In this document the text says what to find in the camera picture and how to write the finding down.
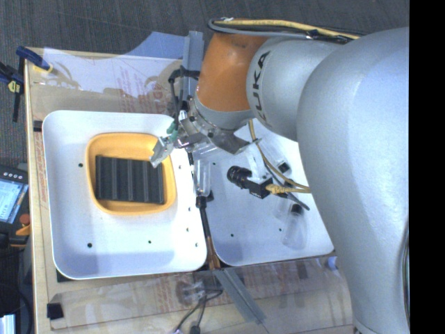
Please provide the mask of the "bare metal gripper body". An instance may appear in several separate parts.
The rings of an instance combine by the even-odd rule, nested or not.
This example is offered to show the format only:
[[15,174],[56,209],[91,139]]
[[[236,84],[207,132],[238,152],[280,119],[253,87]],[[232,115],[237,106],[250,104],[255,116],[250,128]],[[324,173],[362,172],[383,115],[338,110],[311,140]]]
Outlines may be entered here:
[[250,142],[239,138],[235,133],[246,126],[249,119],[250,113],[247,111],[190,112],[190,115],[180,122],[176,147],[198,150],[212,144],[230,154],[239,154]]

